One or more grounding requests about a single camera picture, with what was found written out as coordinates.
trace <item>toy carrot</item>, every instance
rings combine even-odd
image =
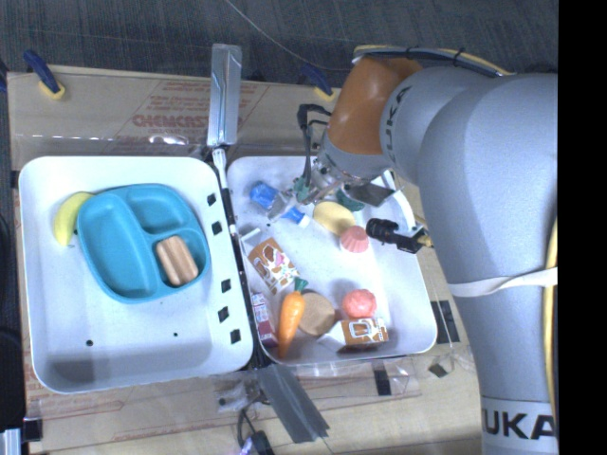
[[[285,357],[304,314],[305,300],[302,297],[302,290],[306,285],[306,280],[297,277],[294,291],[286,295],[283,300],[278,323],[278,357],[281,359]]]

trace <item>pink cupcake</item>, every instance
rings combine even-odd
[[[340,246],[344,251],[362,253],[369,248],[369,236],[361,226],[351,226],[340,236]]]
[[[364,288],[352,290],[343,297],[341,308],[350,319],[372,318],[377,310],[376,296]]]

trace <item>blue bowl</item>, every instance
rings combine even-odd
[[[93,276],[110,297],[156,300],[198,282],[209,269],[207,239],[192,209],[170,187],[137,184],[104,191],[80,209],[77,232]],[[180,236],[198,268],[190,282],[171,285],[156,244]]]

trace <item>tray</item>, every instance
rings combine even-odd
[[[352,361],[418,354],[429,350],[436,341],[436,321],[426,290],[419,262],[414,254],[399,251],[394,245],[372,240],[364,255],[340,250],[338,237],[315,221],[306,228],[288,219],[270,223],[266,211],[249,198],[257,181],[264,181],[279,190],[287,189],[304,170],[302,156],[248,156],[235,160],[228,168],[231,199],[236,227],[241,236],[259,228],[260,237],[271,236],[288,258],[309,281],[308,288],[331,300],[339,308],[343,295],[355,288],[367,288],[377,297],[377,316],[388,328],[390,340],[376,350],[339,354],[319,344],[317,339],[299,332],[287,356],[279,359],[275,348],[265,348],[275,362],[287,365]],[[300,207],[310,217],[313,205]],[[365,226],[372,217],[402,222],[402,209],[395,199],[380,208],[367,206],[354,213],[357,224]],[[242,243],[246,258],[250,245]],[[245,260],[251,293],[264,292],[268,306],[278,318],[283,295],[272,295]]]
[[[209,270],[178,295],[116,301],[95,279],[77,235],[61,246],[52,219],[76,191],[171,187],[193,211]],[[240,274],[215,172],[188,157],[45,156],[19,175],[33,369],[48,389],[98,391],[230,373],[252,354]]]
[[[150,301],[182,291],[209,269],[209,246],[192,209],[172,188],[138,184],[102,192],[78,214],[78,237],[91,271],[105,293],[118,301]],[[198,269],[190,282],[174,286],[156,255],[156,245],[179,236]]]

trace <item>yellow banana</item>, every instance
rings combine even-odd
[[[53,220],[53,235],[62,246],[67,246],[74,234],[76,227],[76,218],[83,204],[93,197],[90,192],[76,192],[59,206]]]

